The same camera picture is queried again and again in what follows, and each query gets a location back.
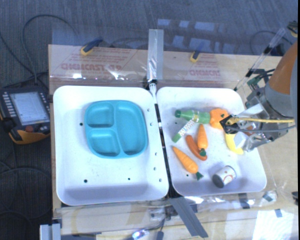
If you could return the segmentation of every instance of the blue tray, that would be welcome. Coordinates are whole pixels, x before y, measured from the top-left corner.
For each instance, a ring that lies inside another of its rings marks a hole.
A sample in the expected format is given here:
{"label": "blue tray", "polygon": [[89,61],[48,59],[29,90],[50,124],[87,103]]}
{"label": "blue tray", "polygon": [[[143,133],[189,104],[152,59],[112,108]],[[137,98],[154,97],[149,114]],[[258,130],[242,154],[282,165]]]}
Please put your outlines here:
{"label": "blue tray", "polygon": [[136,157],[148,146],[144,114],[131,101],[92,103],[85,111],[84,127],[90,150],[101,158]]}

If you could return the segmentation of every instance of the screen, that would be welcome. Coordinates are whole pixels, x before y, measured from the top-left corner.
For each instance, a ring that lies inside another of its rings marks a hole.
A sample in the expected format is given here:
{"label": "screen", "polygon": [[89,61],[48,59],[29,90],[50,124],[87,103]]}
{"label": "screen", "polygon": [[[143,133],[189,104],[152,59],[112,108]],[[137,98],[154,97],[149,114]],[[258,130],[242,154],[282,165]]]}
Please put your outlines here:
{"label": "screen", "polygon": [[23,126],[50,121],[38,92],[12,93],[10,97]]}

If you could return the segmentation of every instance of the clear plastic sheet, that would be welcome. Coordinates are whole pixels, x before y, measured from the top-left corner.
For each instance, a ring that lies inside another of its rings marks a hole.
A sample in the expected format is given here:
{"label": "clear plastic sheet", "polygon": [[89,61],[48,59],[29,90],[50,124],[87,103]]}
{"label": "clear plastic sheet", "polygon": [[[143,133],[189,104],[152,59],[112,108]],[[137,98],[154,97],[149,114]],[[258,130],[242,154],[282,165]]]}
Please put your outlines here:
{"label": "clear plastic sheet", "polygon": [[[183,40],[182,45],[178,45],[176,33],[180,29],[162,26],[164,51],[160,72],[162,75],[159,78],[156,74],[150,74],[151,77],[147,74],[152,58],[149,58],[148,49],[153,47],[149,44],[148,30],[80,26],[77,28],[79,33],[74,34],[71,29],[69,32],[59,31],[56,26],[53,44],[49,46],[50,94],[53,95],[54,91],[63,85],[146,88],[152,80],[156,80],[157,90],[166,86],[233,89],[248,67],[258,58],[203,52],[199,60],[193,63],[190,57],[200,42],[197,40],[195,44],[184,46]],[[102,41],[92,48],[91,53],[83,55],[81,49],[95,38]],[[273,69],[279,61],[280,57],[268,57],[262,66],[265,69]],[[238,93],[245,102],[250,90],[243,88]],[[277,209],[278,200],[281,204],[282,199],[293,208],[296,205],[296,196],[293,193],[298,197],[297,146],[297,131],[292,130],[273,143],[258,148],[267,178],[263,191],[185,198],[189,205],[195,208],[195,213],[202,223],[256,219],[260,209]],[[291,161],[291,166],[281,167],[280,161],[284,160]],[[182,225],[183,222],[170,205],[169,198],[174,196],[167,195],[163,199],[146,202],[66,206],[54,196],[53,218],[62,221],[64,235],[148,230],[160,227],[163,220],[166,225]],[[104,220],[104,216],[107,220],[118,216],[120,219],[114,224],[109,224]]]}

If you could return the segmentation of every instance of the toy carrot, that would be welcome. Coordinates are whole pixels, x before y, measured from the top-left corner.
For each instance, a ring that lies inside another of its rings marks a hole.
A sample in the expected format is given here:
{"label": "toy carrot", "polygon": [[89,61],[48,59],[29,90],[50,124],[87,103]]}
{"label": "toy carrot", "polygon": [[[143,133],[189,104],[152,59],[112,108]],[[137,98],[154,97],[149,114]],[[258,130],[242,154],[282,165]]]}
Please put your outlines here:
{"label": "toy carrot", "polygon": [[206,150],[208,147],[208,137],[206,134],[206,129],[202,123],[199,125],[198,136],[197,136],[197,145],[199,150]]}
{"label": "toy carrot", "polygon": [[184,169],[186,169],[191,174],[195,174],[196,179],[200,180],[203,177],[203,175],[200,172],[198,172],[199,166],[197,165],[197,163],[175,146],[172,146],[172,149],[178,157],[181,164],[183,165]]}
{"label": "toy carrot", "polygon": [[225,109],[222,108],[215,108],[210,110],[210,125],[213,128],[217,129],[223,129],[222,125],[220,124],[220,121],[222,119],[225,119],[228,115],[228,112]]}
{"label": "toy carrot", "polygon": [[188,145],[191,152],[200,160],[205,161],[207,160],[207,153],[205,149],[199,150],[197,144],[195,143],[194,138],[191,135],[185,136],[186,144]]}

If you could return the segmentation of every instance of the white tray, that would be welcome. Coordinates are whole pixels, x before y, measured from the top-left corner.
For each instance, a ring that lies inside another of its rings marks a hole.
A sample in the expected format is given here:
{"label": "white tray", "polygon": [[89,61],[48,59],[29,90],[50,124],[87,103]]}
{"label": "white tray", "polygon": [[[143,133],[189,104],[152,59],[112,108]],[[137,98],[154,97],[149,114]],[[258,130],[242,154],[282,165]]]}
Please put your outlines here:
{"label": "white tray", "polygon": [[[126,100],[141,108],[148,145],[136,157],[107,159],[88,147],[84,116],[93,102]],[[136,87],[62,86],[53,95],[56,192],[66,205],[152,201],[169,189],[154,101]]]}
{"label": "white tray", "polygon": [[[177,143],[172,141],[172,137],[187,123],[185,119],[175,117],[176,110],[195,109],[209,112],[213,108],[223,108],[229,114],[238,115],[245,107],[235,91],[224,88],[163,87],[157,92],[157,102],[171,181],[180,195],[200,197],[259,192],[266,187],[267,177],[258,150],[255,148],[250,152],[245,151],[243,155],[230,151],[225,142],[225,132],[221,129],[213,128],[209,124],[204,125],[208,137],[206,161],[192,155],[184,137]],[[197,125],[194,125],[187,134],[196,137],[197,131]],[[183,168],[172,146],[184,151],[197,162],[199,172],[204,176],[202,179],[197,180],[194,174]],[[226,165],[235,169],[236,179],[223,188],[218,188],[213,183],[212,176]]]}

